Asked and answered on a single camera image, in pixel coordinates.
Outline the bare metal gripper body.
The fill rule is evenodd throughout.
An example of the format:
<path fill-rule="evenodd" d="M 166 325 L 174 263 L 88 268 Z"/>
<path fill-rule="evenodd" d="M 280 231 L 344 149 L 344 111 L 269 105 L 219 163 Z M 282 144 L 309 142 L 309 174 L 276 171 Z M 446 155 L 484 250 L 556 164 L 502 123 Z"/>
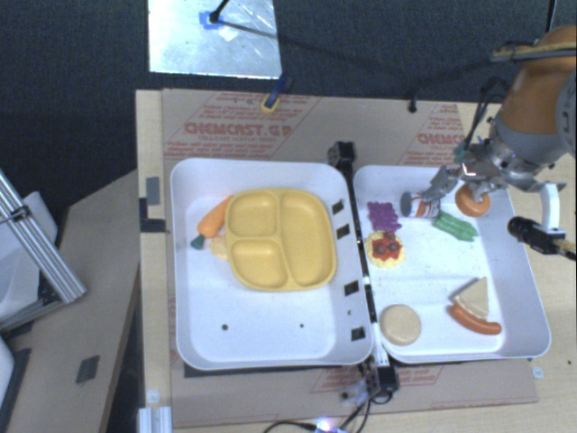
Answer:
<path fill-rule="evenodd" d="M 532 189 L 542 166 L 520 158 L 507 147 L 474 144 L 463 155 L 462 169 L 468 184 L 490 189 Z"/>

